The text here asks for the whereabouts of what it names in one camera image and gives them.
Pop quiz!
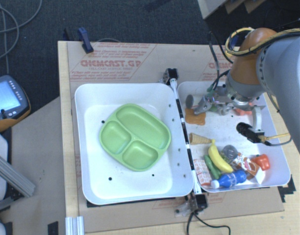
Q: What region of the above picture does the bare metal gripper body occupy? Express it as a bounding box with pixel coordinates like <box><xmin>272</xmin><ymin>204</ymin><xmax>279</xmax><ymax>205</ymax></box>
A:
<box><xmin>208</xmin><ymin>85</ymin><xmax>251</xmax><ymax>111</ymax></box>

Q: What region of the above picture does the orange toy food piece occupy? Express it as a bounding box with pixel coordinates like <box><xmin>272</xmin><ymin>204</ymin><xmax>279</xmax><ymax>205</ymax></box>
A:
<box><xmin>234</xmin><ymin>103</ymin><xmax>253</xmax><ymax>117</ymax></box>

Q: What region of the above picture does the grey round disc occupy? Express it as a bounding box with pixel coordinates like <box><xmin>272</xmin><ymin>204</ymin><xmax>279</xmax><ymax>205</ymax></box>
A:
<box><xmin>185</xmin><ymin>94</ymin><xmax>195</xmax><ymax>109</ymax></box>

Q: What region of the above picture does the orange brown biscuit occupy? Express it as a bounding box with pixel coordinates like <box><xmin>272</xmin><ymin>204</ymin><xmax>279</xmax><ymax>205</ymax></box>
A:
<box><xmin>184</xmin><ymin>108</ymin><xmax>206</xmax><ymax>126</ymax></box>

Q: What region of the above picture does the white plastic tray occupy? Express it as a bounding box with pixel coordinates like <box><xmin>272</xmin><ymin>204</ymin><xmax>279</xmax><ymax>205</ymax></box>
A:
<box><xmin>74</xmin><ymin>83</ymin><xmax>195</xmax><ymax>206</ymax></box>
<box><xmin>176</xmin><ymin>80</ymin><xmax>292</xmax><ymax>193</ymax></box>

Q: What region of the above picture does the thin black and white rod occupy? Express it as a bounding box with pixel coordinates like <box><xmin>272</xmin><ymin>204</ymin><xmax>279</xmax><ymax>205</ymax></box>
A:
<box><xmin>170</xmin><ymin>78</ymin><xmax>202</xmax><ymax>195</ymax></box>

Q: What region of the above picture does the beige ice cream cone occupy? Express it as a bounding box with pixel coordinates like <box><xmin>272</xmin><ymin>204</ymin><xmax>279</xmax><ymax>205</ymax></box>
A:
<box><xmin>189</xmin><ymin>132</ymin><xmax>212</xmax><ymax>146</ymax></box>

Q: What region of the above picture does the grey can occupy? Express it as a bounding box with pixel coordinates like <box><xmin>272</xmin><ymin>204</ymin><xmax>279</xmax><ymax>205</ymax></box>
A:
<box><xmin>220</xmin><ymin>144</ymin><xmax>239</xmax><ymax>165</ymax></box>

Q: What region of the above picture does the yellow banana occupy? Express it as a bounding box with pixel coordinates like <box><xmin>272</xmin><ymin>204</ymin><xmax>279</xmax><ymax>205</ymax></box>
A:
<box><xmin>207</xmin><ymin>139</ymin><xmax>235</xmax><ymax>174</ymax></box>

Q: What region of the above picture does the green pea pod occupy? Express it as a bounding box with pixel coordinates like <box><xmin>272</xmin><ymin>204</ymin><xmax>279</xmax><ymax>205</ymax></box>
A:
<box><xmin>203</xmin><ymin>154</ymin><xmax>222</xmax><ymax>180</ymax></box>

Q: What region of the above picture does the orange bell pepper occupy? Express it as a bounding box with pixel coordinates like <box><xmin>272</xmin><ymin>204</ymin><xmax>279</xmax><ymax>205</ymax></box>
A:
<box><xmin>251</xmin><ymin>153</ymin><xmax>271</xmax><ymax>172</ymax></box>

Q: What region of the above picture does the white and brown carton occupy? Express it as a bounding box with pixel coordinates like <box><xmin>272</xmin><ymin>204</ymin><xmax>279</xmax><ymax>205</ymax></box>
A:
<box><xmin>231</xmin><ymin>152</ymin><xmax>266</xmax><ymax>185</ymax></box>

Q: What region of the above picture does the white and orange packet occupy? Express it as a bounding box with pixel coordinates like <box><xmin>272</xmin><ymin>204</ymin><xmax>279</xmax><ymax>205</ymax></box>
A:
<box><xmin>192</xmin><ymin>158</ymin><xmax>213</xmax><ymax>187</ymax></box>

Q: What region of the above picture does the blue bottle with white cap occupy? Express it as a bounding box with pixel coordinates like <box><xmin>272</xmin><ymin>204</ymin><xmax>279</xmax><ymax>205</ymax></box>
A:
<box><xmin>210</xmin><ymin>169</ymin><xmax>248</xmax><ymax>189</ymax></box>

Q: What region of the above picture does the green divided plate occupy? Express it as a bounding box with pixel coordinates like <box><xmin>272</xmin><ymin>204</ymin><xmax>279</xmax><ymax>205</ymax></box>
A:
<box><xmin>99</xmin><ymin>103</ymin><xmax>172</xmax><ymax>172</ymax></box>

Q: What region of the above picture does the brown cardboard board, red print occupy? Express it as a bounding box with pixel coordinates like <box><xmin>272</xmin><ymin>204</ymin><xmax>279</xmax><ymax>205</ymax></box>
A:
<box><xmin>66</xmin><ymin>41</ymin><xmax>288</xmax><ymax>234</ymax></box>

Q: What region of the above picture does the black cylinder on white bracket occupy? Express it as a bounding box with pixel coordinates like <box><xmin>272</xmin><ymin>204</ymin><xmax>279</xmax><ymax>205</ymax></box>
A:
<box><xmin>236</xmin><ymin>105</ymin><xmax>267</xmax><ymax>144</ymax></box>

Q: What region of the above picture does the black block with thin wires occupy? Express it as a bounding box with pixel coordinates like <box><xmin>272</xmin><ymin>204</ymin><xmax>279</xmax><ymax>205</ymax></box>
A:
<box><xmin>174</xmin><ymin>193</ymin><xmax>209</xmax><ymax>217</ymax></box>
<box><xmin>161</xmin><ymin>68</ymin><xmax>179</xmax><ymax>86</ymax></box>

